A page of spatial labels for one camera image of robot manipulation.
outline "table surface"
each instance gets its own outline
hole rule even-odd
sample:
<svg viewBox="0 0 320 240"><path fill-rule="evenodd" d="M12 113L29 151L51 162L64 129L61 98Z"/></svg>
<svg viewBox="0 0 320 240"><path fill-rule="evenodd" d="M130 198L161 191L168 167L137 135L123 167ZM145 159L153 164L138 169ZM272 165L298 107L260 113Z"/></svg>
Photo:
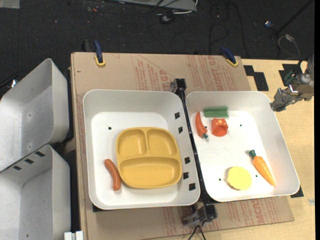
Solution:
<svg viewBox="0 0 320 240"><path fill-rule="evenodd" d="M263 72L269 91L262 91L273 101L278 88L285 88L279 74L282 64L296 64L297 61L288 60L259 60L243 59L243 65L251 65L255 72ZM302 70L307 66L304 61ZM248 82L252 91L257 87L253 76L248 76ZM316 238L315 229L315 138L314 138L314 98L310 101L299 101L290 105L286 110L276 112L283 137L297 171L300 185L303 191L301 197L291 198L288 201L294 216L294 221L275 224L266 224L251 227L242 227L228 230L205 232L207 240L313 240ZM81 188L82 180L79 180L79 208L80 217L85 218L85 203ZM86 229L82 229L86 238ZM161 240L187 240L190 235L177 235L157 238ZM194 240L203 239L201 234L193 236Z"/></svg>

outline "black floor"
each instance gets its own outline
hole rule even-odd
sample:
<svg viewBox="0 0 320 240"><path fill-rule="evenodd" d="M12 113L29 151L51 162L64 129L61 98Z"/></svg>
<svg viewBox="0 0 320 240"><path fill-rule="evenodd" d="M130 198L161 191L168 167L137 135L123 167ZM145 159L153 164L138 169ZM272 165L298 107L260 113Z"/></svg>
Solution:
<svg viewBox="0 0 320 240"><path fill-rule="evenodd" d="M162 24L157 14L165 11L107 0L20 0L19 9L0 7L0 83L12 74L22 79L46 58L64 71L84 39L99 40L112 53L218 55L225 46L242 58L298 60L315 50L314 0L199 0L197 12Z"/></svg>

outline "cardboard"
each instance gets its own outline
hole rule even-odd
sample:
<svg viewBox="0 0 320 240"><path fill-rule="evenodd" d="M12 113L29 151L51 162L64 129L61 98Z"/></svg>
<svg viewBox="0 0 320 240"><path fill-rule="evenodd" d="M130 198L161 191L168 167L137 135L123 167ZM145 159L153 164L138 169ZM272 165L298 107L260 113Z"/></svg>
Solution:
<svg viewBox="0 0 320 240"><path fill-rule="evenodd" d="M104 53L98 67L92 52L71 55L71 82L77 150L81 229L89 240L142 240L190 234L182 218L188 207L139 208L94 211L88 193L88 170L83 116L83 97L93 89L167 91L175 78L186 80L186 92L249 91L242 64L232 67L222 56ZM217 203L217 219L203 231L293 221L287 197Z"/></svg>

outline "carrot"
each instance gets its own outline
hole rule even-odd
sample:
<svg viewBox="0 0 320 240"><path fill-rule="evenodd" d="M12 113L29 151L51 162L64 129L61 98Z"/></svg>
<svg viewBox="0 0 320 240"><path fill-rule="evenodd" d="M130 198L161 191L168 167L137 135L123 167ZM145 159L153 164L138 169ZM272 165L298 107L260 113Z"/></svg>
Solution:
<svg viewBox="0 0 320 240"><path fill-rule="evenodd" d="M257 171L264 177L264 179L270 183L270 185L275 186L276 182L272 177L272 174L267 166L266 161L262 156L256 155L255 150L251 150L249 155L253 158L253 165Z"/></svg>
<svg viewBox="0 0 320 240"><path fill-rule="evenodd" d="M196 113L195 116L195 128L200 137L208 138L208 135L206 134L208 130L201 121L200 112Z"/></svg>
<svg viewBox="0 0 320 240"><path fill-rule="evenodd" d="M108 169L112 177L112 188L117 191L121 187L121 178L117 167L110 159L104 160L104 166Z"/></svg>

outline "yellow disc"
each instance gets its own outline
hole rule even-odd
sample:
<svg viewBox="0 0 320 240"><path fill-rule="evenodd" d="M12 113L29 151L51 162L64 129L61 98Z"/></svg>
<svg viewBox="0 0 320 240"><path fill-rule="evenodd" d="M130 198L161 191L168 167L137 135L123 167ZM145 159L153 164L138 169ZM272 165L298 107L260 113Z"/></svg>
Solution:
<svg viewBox="0 0 320 240"><path fill-rule="evenodd" d="M252 184L250 173L245 168L239 166L229 169L227 181L237 190L246 190Z"/></svg>

